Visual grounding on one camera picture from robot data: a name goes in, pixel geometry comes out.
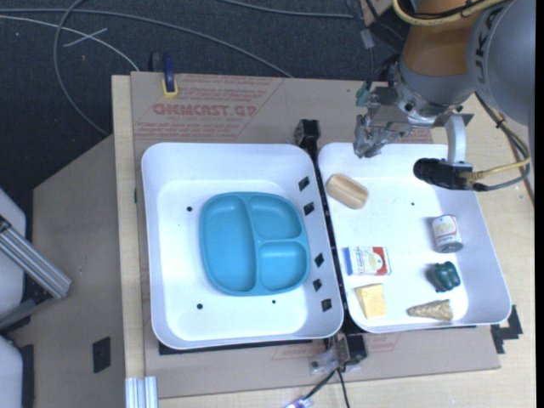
hole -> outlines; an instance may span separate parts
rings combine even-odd
[[[317,292],[318,290],[320,290],[321,287],[323,286],[323,285],[321,284],[321,280],[319,280],[319,279],[315,280],[312,284],[314,284],[314,289],[315,289],[316,292]]]
[[[310,202],[309,204],[306,204],[304,206],[304,214],[308,216],[310,213],[314,211],[314,203]]]
[[[321,301],[321,308],[323,311],[327,311],[328,309],[332,308],[332,300],[331,299],[323,299]]]
[[[315,264],[317,265],[317,267],[319,268],[323,264],[323,262],[325,261],[325,259],[323,258],[323,254],[318,255],[314,259],[314,261],[315,261]]]
[[[304,177],[302,180],[298,182],[298,188],[302,192],[302,190],[309,184],[309,178]]]

blue divided plate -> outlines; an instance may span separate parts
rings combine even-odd
[[[209,280],[231,295],[288,292],[308,277],[303,220],[279,195],[230,192],[210,198],[201,212],[200,243]]]

blue clamp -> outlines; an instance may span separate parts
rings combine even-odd
[[[170,53],[165,53],[162,56],[162,63],[164,65],[162,94],[168,99],[173,99],[178,95],[178,83],[176,82],[176,76],[173,71],[173,59]]]

cable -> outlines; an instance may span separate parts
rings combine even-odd
[[[438,26],[445,23],[451,23],[460,20],[461,18],[467,18],[472,14],[504,1],[506,0],[476,0],[475,2],[467,0],[467,3],[464,6],[453,8],[442,13],[409,14],[403,7],[401,0],[392,0],[395,13],[403,21],[415,26]]]
[[[53,27],[53,28],[57,28],[57,25],[56,24],[53,24],[53,23],[47,23],[45,21],[41,21],[41,20],[34,20],[32,18],[22,18],[22,17],[14,17],[14,16],[11,16],[11,15],[1,15],[0,14],[0,18],[2,19],[5,19],[5,20],[15,20],[15,21],[26,21],[26,22],[30,22],[30,23],[34,23],[34,24],[39,24],[41,26],[47,26],[47,27]],[[113,47],[111,44],[105,42],[105,41],[102,41],[101,39],[98,39],[97,37],[93,37],[93,36],[90,36],[88,35],[87,33],[83,33],[82,31],[75,31],[73,29],[70,29],[69,27],[63,27],[63,30],[66,30],[66,31],[71,31],[72,33],[76,33],[77,35],[80,35],[82,38],[85,38],[85,39],[91,39],[99,44],[102,44],[104,45],[105,47],[109,48],[111,51],[119,54],[123,59],[125,59],[136,71],[139,71],[139,68],[138,66],[128,57],[126,56],[122,51],[120,51],[119,49]]]
[[[340,377],[340,383],[342,384],[342,393],[343,393],[343,399],[346,403],[346,408],[349,408],[349,400],[348,400],[348,390],[346,390],[346,383],[343,381],[342,372],[340,369],[337,369],[338,376]]]
[[[314,394],[316,394],[318,391],[320,391],[323,386],[328,383],[331,378],[334,376],[334,374],[337,372],[337,369],[334,369],[331,373],[329,373],[325,379],[323,379],[321,382],[319,382],[315,387],[313,387],[310,392],[308,394],[306,394],[303,399],[309,399],[311,398]]]
[[[363,43],[365,44],[365,48],[368,51],[370,55],[370,61],[371,61],[371,70],[369,73],[369,76],[367,77],[366,88],[370,89],[372,82],[374,81],[374,68],[376,66],[375,58],[374,58],[374,41],[372,40],[372,35],[369,30],[369,28],[365,24],[365,20],[362,14],[358,13],[357,9],[352,4],[351,0],[343,0],[346,8],[348,8],[348,11],[353,16],[355,23],[359,27],[359,32],[361,35],[361,39],[363,40]]]
[[[80,4],[82,4],[85,1],[87,1],[87,0],[76,0],[66,10],[64,10],[64,9],[45,9],[45,8],[38,8],[38,9],[0,9],[0,12],[11,12],[11,13],[13,13],[13,12],[62,12],[63,13],[63,16],[62,16],[62,18],[60,20],[60,23],[57,25],[57,31],[56,31],[55,37],[54,37],[53,61],[54,61],[55,76],[57,78],[57,81],[59,83],[59,86],[60,86],[63,94],[65,95],[65,97],[67,98],[69,103],[72,105],[72,107],[74,107],[74,109],[78,112],[78,114],[86,122],[88,122],[93,128],[95,128],[99,133],[102,133],[103,135],[107,135],[108,133],[106,131],[104,131],[103,129],[101,129],[100,127],[96,126],[96,124],[94,124],[92,122],[92,120],[90,120],[90,118],[76,105],[76,103],[73,101],[70,94],[68,93],[68,91],[67,91],[67,89],[65,87],[65,84],[63,82],[62,76],[60,75],[60,68],[59,68],[59,61],[58,61],[58,46],[59,46],[58,44],[59,44],[60,33],[64,30],[64,23],[67,21],[68,17],[72,13],[75,13],[75,12],[86,13],[86,14],[104,14],[104,15],[118,16],[118,17],[131,19],[131,20],[140,20],[140,21],[144,21],[144,22],[150,22],[150,23],[158,25],[158,26],[165,26],[165,27],[177,29],[179,31],[184,31],[186,33],[193,34],[193,35],[196,35],[196,36],[199,36],[199,37],[204,37],[204,38],[206,38],[208,40],[211,40],[213,42],[224,45],[225,47],[234,49],[235,51],[238,51],[238,52],[243,53],[243,54],[245,54],[245,55],[247,55],[247,56],[249,56],[249,57],[251,57],[251,58],[253,58],[255,60],[258,60],[259,62],[263,63],[266,66],[271,67],[272,69],[278,71],[279,73],[281,73],[282,75],[284,75],[286,77],[292,77],[287,72],[283,71],[282,69],[278,68],[275,65],[270,64],[266,60],[259,58],[255,54],[251,54],[251,53],[247,52],[246,50],[244,50],[242,48],[236,47],[236,46],[234,46],[232,44],[229,44],[228,42],[221,41],[221,40],[219,40],[217,38],[210,37],[210,36],[208,36],[206,34],[202,34],[202,33],[198,32],[198,31],[192,31],[190,29],[185,29],[185,28],[183,28],[181,26],[178,26],[178,25],[171,25],[169,23],[164,23],[164,22],[161,22],[161,21],[158,21],[158,20],[151,20],[151,19],[147,19],[145,17],[139,17],[137,15],[119,14],[119,13],[107,12],[107,11],[90,11],[90,10],[83,11],[83,10],[77,9],[77,6],[79,6]],[[257,6],[257,5],[252,5],[252,4],[249,4],[249,3],[237,2],[237,1],[234,1],[234,0],[214,0],[214,1],[218,1],[218,2],[221,2],[221,3],[227,3],[227,4],[232,4],[232,5],[243,7],[243,8],[246,8],[246,9],[253,9],[253,10],[258,10],[258,11],[272,13],[272,14],[283,14],[283,15],[301,16],[301,17],[310,17],[310,18],[334,18],[334,19],[345,19],[345,20],[347,20],[347,19],[351,20],[351,18],[352,18],[351,16],[344,15],[344,14],[315,14],[315,13],[293,12],[293,11],[285,11],[285,10],[280,10],[280,9],[264,8],[264,7],[260,7],[260,6]]]
[[[380,16],[378,15],[372,0],[365,0],[365,2],[366,2],[366,5],[368,6],[368,9],[371,11],[372,17],[374,17],[374,21],[379,26],[379,28],[382,29],[384,33],[386,34],[389,33],[390,35],[393,35],[394,39],[398,41],[399,43],[398,45],[402,46],[404,44],[404,38],[401,37],[396,31],[391,29],[388,25],[385,25],[384,23],[382,23]]]
[[[481,183],[473,183],[474,190],[477,191],[490,191],[505,188],[509,185],[516,184],[523,179],[527,178],[530,173],[530,155],[527,144],[506,124],[505,118],[501,116],[496,110],[487,105],[484,100],[476,93],[476,98],[479,103],[484,107],[484,110],[490,116],[490,118],[497,124],[497,128],[500,128],[508,137],[508,140],[514,145],[514,147],[522,155],[523,160],[516,161],[515,163],[509,163],[507,165],[501,165],[499,167],[493,167],[485,171],[478,171],[475,173],[460,173],[460,177],[466,179],[469,183],[473,183],[476,180],[480,180],[484,177],[488,177],[491,174],[502,173],[504,171],[514,168],[524,168],[519,177],[509,180],[504,183],[488,186]]]
[[[72,105],[72,107],[77,111],[77,113],[86,121],[88,122],[94,129],[96,129],[99,133],[102,133],[103,135],[107,135],[108,133],[105,132],[102,128],[98,127],[96,124],[94,124],[94,122],[76,105],[75,101],[72,99],[72,97],[70,96],[70,94],[68,93],[68,90],[66,89],[66,86],[62,80],[62,76],[60,75],[60,68],[59,68],[59,38],[60,38],[60,33],[62,32],[62,28],[64,26],[64,24],[66,23],[67,19],[70,17],[71,13],[74,11],[74,9],[76,9],[80,4],[82,4],[83,2],[85,2],[87,0],[76,0],[63,14],[62,18],[60,19],[60,22],[58,24],[58,27],[57,27],[57,31],[55,33],[55,36],[54,36],[54,42],[53,42],[53,65],[54,65],[54,72],[55,72],[55,75],[56,75],[56,78],[57,78],[57,81],[59,83],[59,86],[60,86],[60,89],[62,90],[63,94],[65,95],[65,97],[67,98],[67,100],[69,101],[69,103]],[[250,8],[250,9],[256,9],[256,10],[263,10],[263,8],[259,7],[259,6],[255,6],[255,5],[251,5],[251,4],[246,4],[246,3],[240,3],[240,2],[235,2],[233,0],[217,0],[217,1],[220,1],[220,2],[223,2],[223,3],[229,3],[229,4],[234,4],[234,5],[237,5],[237,6],[242,6],[242,7],[245,7],[245,8]],[[284,15],[293,15],[295,14],[296,16],[311,16],[311,17],[315,17],[315,16],[318,16],[318,17],[323,17],[323,16],[326,16],[326,17],[330,17],[329,14],[309,14],[309,13],[293,13],[291,11],[281,11],[281,10],[275,10],[275,9],[266,9],[267,12],[274,12],[276,14],[284,14]],[[222,43],[223,45],[227,45],[226,42],[222,42],[220,40],[217,40],[215,39],[216,42],[218,43]],[[237,48],[235,46],[232,46],[231,44],[229,44],[233,49],[236,49],[238,51],[241,50],[241,48]],[[290,77],[289,74],[285,73],[284,71],[281,71],[284,75],[286,75],[287,77]]]

small can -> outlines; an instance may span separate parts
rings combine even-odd
[[[438,252],[457,252],[462,248],[456,217],[443,214],[433,219],[434,241]]]

